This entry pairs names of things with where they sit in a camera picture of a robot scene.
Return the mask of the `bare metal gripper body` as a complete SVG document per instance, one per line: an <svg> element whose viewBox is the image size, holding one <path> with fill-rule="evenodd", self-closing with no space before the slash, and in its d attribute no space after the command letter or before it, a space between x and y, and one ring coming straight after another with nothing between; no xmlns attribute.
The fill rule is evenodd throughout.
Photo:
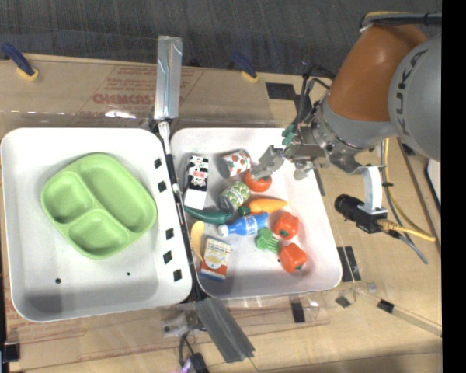
<svg viewBox="0 0 466 373"><path fill-rule="evenodd" d="M283 145L285 158L293 164L316 161L320 169L333 165L348 174L357 174L363 167L356 160L363 149L336 137L325 122L298 127L290 124L283 131Z"/></svg>

